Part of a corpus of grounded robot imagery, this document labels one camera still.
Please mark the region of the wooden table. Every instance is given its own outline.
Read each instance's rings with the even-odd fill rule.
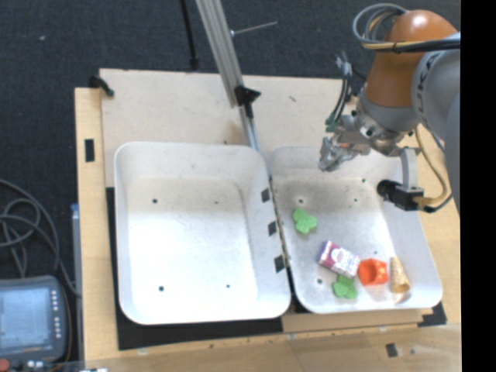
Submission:
[[[193,81],[197,92],[208,90],[209,96],[205,98],[205,104],[212,98],[214,103],[227,111],[227,133],[218,133],[215,142],[225,143],[227,136],[229,143],[244,142],[239,117],[236,113],[229,112],[220,78],[215,74],[102,70],[100,75],[115,90],[120,101],[131,99],[133,103],[139,104],[140,109],[143,106],[156,109],[167,103],[176,105],[178,100],[189,109],[201,108],[197,106],[198,101],[191,100],[194,92],[188,90]],[[324,135],[323,120],[326,118],[322,116],[322,112],[329,114],[328,111],[337,100],[340,81],[245,76],[245,82],[247,87],[262,91],[254,108],[260,144],[264,145],[261,153],[265,157],[279,146],[319,146]],[[133,368],[136,365],[142,368],[147,365],[148,368],[165,370],[167,365],[167,370],[183,370],[185,367],[194,370],[195,366],[207,365],[206,369],[199,370],[232,370],[235,357],[245,362],[244,370],[320,370],[319,368],[326,366],[327,361],[323,360],[329,360],[341,349],[349,355],[348,367],[362,363],[373,366],[377,362],[377,367],[382,370],[388,365],[391,365],[391,370],[401,370],[404,362],[405,365],[419,362],[420,366],[426,362],[424,356],[429,359],[434,356],[434,360],[429,361],[432,369],[428,370],[439,370],[441,365],[452,368],[443,370],[457,370],[461,354],[460,217],[453,201],[436,214],[421,215],[425,237],[429,241],[443,283],[443,307],[447,325],[418,328],[417,323],[422,321],[424,315],[432,313],[430,309],[345,313],[332,318],[288,312],[282,318],[284,331],[277,335],[119,351],[105,200],[105,188],[109,186],[110,175],[107,168],[105,176],[105,158],[108,160],[112,156],[113,148],[120,140],[119,136],[105,137],[105,126],[109,125],[109,121],[102,117],[106,114],[105,103],[109,101],[108,98],[99,89],[75,90],[84,353],[89,366],[119,366],[119,370],[135,370]],[[167,124],[165,112],[162,117],[160,113],[157,114],[157,122],[163,120],[163,126],[170,125]],[[199,120],[208,120],[208,115]],[[133,127],[129,124],[132,121],[135,120],[129,118],[126,125]],[[280,125],[281,130],[277,131],[277,127],[274,129],[275,122]],[[303,122],[307,123],[304,130],[298,127]],[[281,131],[284,131],[284,136],[278,135]],[[150,129],[140,130],[138,126],[131,129],[130,133],[131,137],[138,140],[148,140],[142,138],[154,136],[143,135],[153,132]],[[425,132],[422,135],[435,164],[443,169],[442,153],[429,135]],[[187,137],[193,142],[206,141],[198,131],[179,132],[176,137]],[[88,140],[92,140],[95,148],[95,158],[92,161],[87,161],[85,153]],[[414,146],[415,140],[407,139],[405,144]],[[426,189],[427,195],[437,194],[439,184],[423,159],[419,161],[419,171],[420,185]],[[433,340],[436,342],[434,353],[421,355],[419,351],[415,352],[415,348],[425,349],[428,346],[426,343],[432,345]],[[397,357],[388,354],[384,341],[395,343]],[[345,366],[345,360],[339,363]]]

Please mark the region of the black floor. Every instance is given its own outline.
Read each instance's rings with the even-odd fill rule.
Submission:
[[[186,2],[199,70],[215,71],[195,2]],[[235,37],[244,74],[334,78],[333,60],[341,50],[366,73],[372,56],[353,38],[351,22],[374,3],[430,9],[457,29],[461,20],[461,0],[222,2],[234,30],[277,21]],[[78,199],[74,88],[88,86],[102,67],[186,71],[190,58],[180,0],[0,0],[0,178],[44,205],[72,277],[71,205]],[[14,196],[0,188],[0,211]],[[53,273],[53,254],[42,240],[30,240],[26,251],[29,276]],[[11,253],[0,248],[0,278],[8,277],[18,277],[18,271]]]

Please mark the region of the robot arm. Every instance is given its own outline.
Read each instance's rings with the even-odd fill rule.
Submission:
[[[357,27],[369,15],[361,36]],[[381,27],[393,22],[382,40]],[[324,138],[319,167],[334,171],[346,160],[374,149],[400,157],[403,184],[381,182],[379,193],[405,210],[432,211],[439,202],[423,197],[416,178],[416,154],[398,144],[423,124],[446,145],[449,181],[460,211],[460,33],[441,16],[407,11],[396,5],[373,5],[353,21],[363,47],[376,51],[352,115],[334,112],[326,122],[334,130]],[[343,73],[350,75],[350,67]]]

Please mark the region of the screen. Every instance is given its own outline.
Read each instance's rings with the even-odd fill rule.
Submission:
[[[51,350],[50,289],[0,291],[0,349],[21,353]]]

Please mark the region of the white tray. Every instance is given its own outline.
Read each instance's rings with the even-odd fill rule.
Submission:
[[[270,159],[274,200],[282,225],[298,300],[314,313],[357,312],[394,308],[430,308],[442,296],[442,285],[424,236],[419,214],[404,212],[377,194],[383,179],[402,182],[399,158],[372,151],[332,172],[321,172],[319,149],[284,147]],[[291,217],[303,208],[318,219],[315,231],[301,234]],[[358,297],[337,298],[336,273],[319,266],[322,244],[331,240],[360,259],[386,261],[398,256],[410,280],[410,292],[391,293],[389,283],[364,287]]]
[[[268,319],[291,300],[264,159],[133,142],[115,154],[119,301],[139,324]]]

